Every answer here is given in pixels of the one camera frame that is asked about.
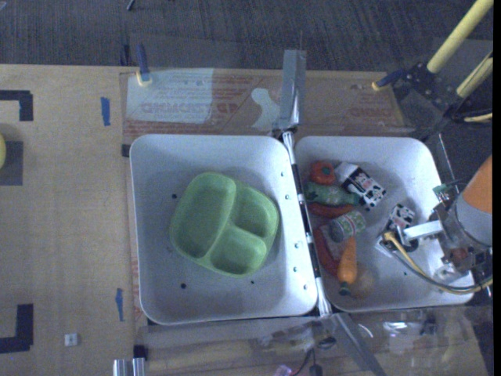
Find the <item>yellow rod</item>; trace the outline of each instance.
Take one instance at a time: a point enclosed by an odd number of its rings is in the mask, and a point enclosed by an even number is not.
[[[477,0],[471,6],[454,31],[429,61],[427,69],[432,74],[437,74],[447,64],[452,55],[493,6],[494,0]]]
[[[477,68],[471,71],[470,75],[466,77],[463,83],[457,87],[457,95],[466,99],[490,74],[492,74],[493,68],[494,58],[491,57],[491,53],[489,53],[481,63],[478,64]]]

